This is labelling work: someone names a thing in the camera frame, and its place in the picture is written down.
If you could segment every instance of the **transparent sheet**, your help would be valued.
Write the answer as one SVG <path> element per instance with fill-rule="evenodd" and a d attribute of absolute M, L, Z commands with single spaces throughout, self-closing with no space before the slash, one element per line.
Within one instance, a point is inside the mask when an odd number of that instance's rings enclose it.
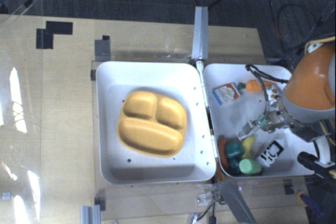
<path fill-rule="evenodd" d="M 39 223 L 43 0 L 1 0 L 0 223 Z M 35 15 L 28 22 L 24 14 Z"/>
<path fill-rule="evenodd" d="M 190 61 L 193 25 L 98 20 L 95 40 L 109 36 L 112 61 L 184 62 Z M 205 62 L 265 63 L 258 31 L 250 28 L 210 27 L 209 59 Z M 101 62 L 94 61 L 92 70 Z M 197 203 L 209 182 L 169 184 L 112 185 L 101 175 L 99 153 L 99 114 L 96 82 L 92 82 L 95 195 L 104 210 L 102 220 L 166 216 L 202 212 L 206 205 Z M 303 177 L 289 181 L 294 192 L 307 191 Z M 237 185 L 250 209 L 298 206 L 295 195 L 286 195 L 283 179 L 239 180 Z M 229 211 L 227 205 L 216 211 Z"/>

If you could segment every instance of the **brown sausage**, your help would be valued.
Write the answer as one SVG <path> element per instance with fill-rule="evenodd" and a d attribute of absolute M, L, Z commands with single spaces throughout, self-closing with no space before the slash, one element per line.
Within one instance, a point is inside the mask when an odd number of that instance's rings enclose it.
<path fill-rule="evenodd" d="M 224 170 L 228 170 L 229 164 L 225 156 L 225 145 L 226 145 L 226 138 L 223 136 L 220 136 L 217 141 L 219 160 Z"/>

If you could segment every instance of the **yellow plate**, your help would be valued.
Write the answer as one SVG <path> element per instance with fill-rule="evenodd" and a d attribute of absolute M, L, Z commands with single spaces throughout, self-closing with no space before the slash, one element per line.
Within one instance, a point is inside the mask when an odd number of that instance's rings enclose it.
<path fill-rule="evenodd" d="M 187 116 L 177 101 L 164 95 L 132 92 L 124 101 L 118 119 L 121 144 L 133 151 L 171 157 L 182 148 Z"/>

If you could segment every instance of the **glass panel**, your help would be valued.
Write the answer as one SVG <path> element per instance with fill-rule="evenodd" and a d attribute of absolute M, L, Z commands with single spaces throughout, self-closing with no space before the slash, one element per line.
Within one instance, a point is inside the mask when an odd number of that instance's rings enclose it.
<path fill-rule="evenodd" d="M 1 223 L 39 223 L 42 108 L 42 0 L 2 0 L 0 14 Z M 30 9 L 35 16 L 25 20 Z"/>

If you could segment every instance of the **table surface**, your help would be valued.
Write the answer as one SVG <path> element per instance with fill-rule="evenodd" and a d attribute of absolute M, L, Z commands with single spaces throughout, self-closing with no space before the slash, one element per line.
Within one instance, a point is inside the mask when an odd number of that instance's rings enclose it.
<path fill-rule="evenodd" d="M 36 29 L 45 27 L 48 20 L 72 22 L 73 33 L 54 35 L 53 50 L 36 50 Z M 93 204 L 97 165 L 90 71 L 94 61 L 94 40 L 103 35 L 110 36 L 114 59 L 126 57 L 128 54 L 121 52 L 130 50 L 138 52 L 143 59 L 151 59 L 155 48 L 158 61 L 169 61 L 168 55 L 191 52 L 193 26 L 22 16 L 2 35 L 0 43 L 3 46 L 10 46 L 17 37 L 24 37 L 28 46 L 32 46 L 31 63 L 25 65 L 34 65 L 34 57 L 42 57 L 42 97 L 30 100 L 32 103 L 41 101 L 40 223 L 79 223 L 80 207 Z M 265 62 L 256 29 L 211 26 L 209 47 L 215 60 L 221 57 L 225 62 Z M 270 220 L 272 223 L 308 223 L 304 207 L 295 195 L 285 195 L 283 186 L 278 183 L 272 180 L 240 183 L 256 220 L 259 223 L 269 223 Z M 113 215 L 102 213 L 104 219 L 110 218 L 102 223 L 111 223 L 113 218 L 118 218 L 119 224 L 186 223 L 187 213 L 192 213 L 189 210 L 197 210 L 193 197 L 199 189 L 194 186 L 176 185 L 177 190 L 170 195 L 160 193 L 159 185 L 150 187 L 159 193 L 157 200 L 161 204 L 153 207 L 151 196 L 140 195 L 141 191 L 132 187 L 128 187 L 127 193 L 134 195 L 134 199 L 124 195 L 125 189 L 115 189 L 109 196 L 116 203 L 110 211 Z M 294 191 L 300 190 L 307 191 L 304 180 L 299 178 L 295 180 Z M 175 208 L 176 200 L 186 200 L 185 208 Z M 7 212 L 0 217 L 3 218 L 1 222 L 13 223 L 15 214 L 9 203 L 2 202 L 1 207 Z M 198 212 L 203 210 L 204 207 L 199 207 Z M 216 211 L 217 223 L 236 223 L 227 206 L 217 206 Z M 200 223 L 207 223 L 206 220 L 204 218 Z"/>

